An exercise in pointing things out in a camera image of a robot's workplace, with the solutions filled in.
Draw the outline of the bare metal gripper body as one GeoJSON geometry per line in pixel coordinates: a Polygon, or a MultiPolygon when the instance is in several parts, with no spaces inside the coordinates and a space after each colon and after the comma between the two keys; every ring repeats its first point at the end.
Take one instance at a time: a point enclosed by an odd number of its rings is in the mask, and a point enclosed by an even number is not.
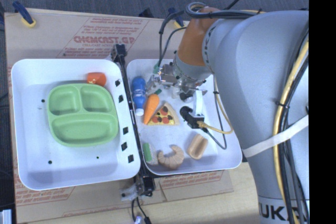
{"type": "Polygon", "coordinates": [[[179,88],[185,94],[193,94],[208,78],[208,68],[186,63],[164,64],[159,71],[163,85],[179,88]]]}

